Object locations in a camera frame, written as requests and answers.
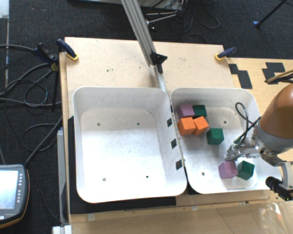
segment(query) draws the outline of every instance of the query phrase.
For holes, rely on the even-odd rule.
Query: block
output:
[[[194,132],[193,132],[194,135],[202,134],[209,127],[208,122],[206,121],[206,119],[203,116],[194,119],[193,122],[194,122],[195,127],[196,127]]]
[[[224,161],[218,166],[221,178],[234,178],[238,175],[238,169],[234,161]]]
[[[225,139],[221,128],[210,128],[206,136],[209,145],[219,145]]]
[[[193,106],[190,104],[180,105],[177,108],[177,114],[178,114],[179,119],[195,116]]]
[[[253,176],[255,165],[243,160],[242,162],[238,164],[237,169],[238,169],[237,177],[240,177],[244,180],[248,180]]]
[[[201,116],[203,117],[207,116],[205,105],[193,105],[193,110],[194,110],[195,118],[201,117]]]
[[[180,135],[190,135],[196,128],[192,117],[181,118],[177,126]]]

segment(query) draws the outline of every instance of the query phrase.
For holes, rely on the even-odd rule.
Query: screen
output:
[[[0,209],[14,209],[18,171],[0,170]]]

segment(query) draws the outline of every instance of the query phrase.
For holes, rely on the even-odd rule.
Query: purple cube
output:
[[[193,106],[190,104],[180,105],[177,108],[177,114],[178,114],[179,119],[195,116]]]
[[[218,166],[221,178],[233,178],[238,175],[238,169],[234,161],[225,161]]]

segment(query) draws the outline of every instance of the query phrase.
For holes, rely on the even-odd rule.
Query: black floor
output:
[[[260,29],[253,24],[279,3],[280,0],[188,0],[184,7],[185,16],[181,13],[174,19],[158,22],[151,36],[154,41],[221,44],[225,49],[236,47],[237,52],[232,57],[238,58],[293,59],[293,0],[283,4]],[[6,44],[7,22],[7,19],[0,19],[0,44]],[[56,53],[56,40],[64,37],[135,39],[121,5],[67,0],[10,0],[10,44],[35,48],[42,42]],[[10,48],[8,56],[9,82],[42,63],[26,50]],[[0,92],[4,91],[5,68],[6,51],[1,48]],[[45,104],[52,103],[54,73],[42,79],[40,86],[30,88],[29,82],[38,80],[49,70],[49,66],[38,68],[5,96],[40,104],[44,102],[47,87],[49,97]],[[51,107],[0,102],[0,143],[6,163],[24,163],[31,154],[27,149],[35,149],[60,116],[60,105],[52,111]],[[30,128],[39,124],[47,125]],[[53,135],[43,147],[52,144],[55,137]],[[32,160],[29,166],[30,198],[24,219],[13,228],[0,230],[0,234],[50,234],[53,226],[60,225],[57,220],[57,164],[56,143]]]

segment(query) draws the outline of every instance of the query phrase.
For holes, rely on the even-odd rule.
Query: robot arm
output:
[[[239,157],[261,157],[272,166],[280,166],[283,181],[269,177],[266,185],[282,199],[292,200],[293,161],[283,161],[277,155],[293,148],[293,84],[277,94],[253,127],[251,137],[229,147],[225,161],[235,161]]]

